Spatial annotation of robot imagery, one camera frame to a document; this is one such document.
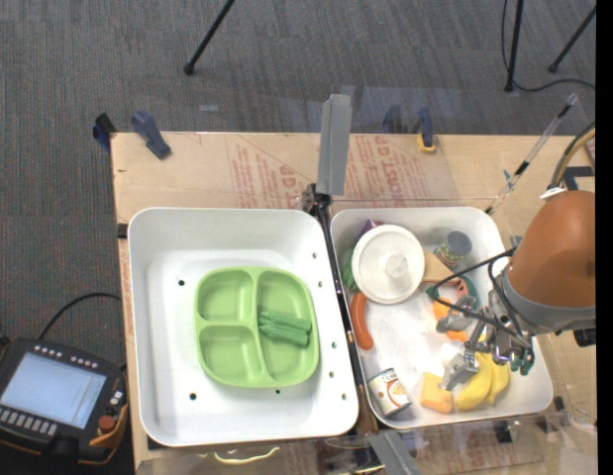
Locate white plastic tray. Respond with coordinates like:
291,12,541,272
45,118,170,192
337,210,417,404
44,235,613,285
127,207,360,448
329,206,555,430

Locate teal and pink toy doughnut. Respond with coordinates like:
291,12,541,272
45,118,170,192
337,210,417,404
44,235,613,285
425,273,480,312

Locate black block with thin wires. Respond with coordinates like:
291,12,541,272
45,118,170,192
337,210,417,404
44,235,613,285
301,183,333,213

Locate orange toy carrot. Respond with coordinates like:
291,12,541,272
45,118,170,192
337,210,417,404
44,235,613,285
432,298,486,343

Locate orange toy sausage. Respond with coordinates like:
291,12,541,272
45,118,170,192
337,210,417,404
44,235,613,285
350,292,375,351

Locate tan toy bread slice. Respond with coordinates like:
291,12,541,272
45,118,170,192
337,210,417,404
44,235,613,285
422,249,461,286

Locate small white soup can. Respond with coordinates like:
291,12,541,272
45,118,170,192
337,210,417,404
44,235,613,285
366,367,413,419

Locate yellow banana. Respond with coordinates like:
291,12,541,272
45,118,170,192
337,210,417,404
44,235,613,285
454,350,512,413

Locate small can with green label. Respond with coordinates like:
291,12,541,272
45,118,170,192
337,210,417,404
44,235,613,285
433,230,473,272

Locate white bowl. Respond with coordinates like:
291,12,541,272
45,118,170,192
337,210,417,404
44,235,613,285
351,224,427,306

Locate green toy beans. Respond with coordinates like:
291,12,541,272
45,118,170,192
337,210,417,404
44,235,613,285
257,310,314,349

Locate brown cardboard board red print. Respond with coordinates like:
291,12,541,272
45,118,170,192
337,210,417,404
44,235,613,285
110,131,596,475

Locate yellow toy cheese wedge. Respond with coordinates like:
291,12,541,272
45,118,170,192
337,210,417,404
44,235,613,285
419,371,456,415

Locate green divided plate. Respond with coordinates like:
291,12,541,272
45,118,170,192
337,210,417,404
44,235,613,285
193,266,321,389

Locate green toy vegetable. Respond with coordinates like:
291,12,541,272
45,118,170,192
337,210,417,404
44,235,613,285
341,248,359,294

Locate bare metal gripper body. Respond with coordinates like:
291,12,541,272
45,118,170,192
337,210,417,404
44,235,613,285
462,294,536,366

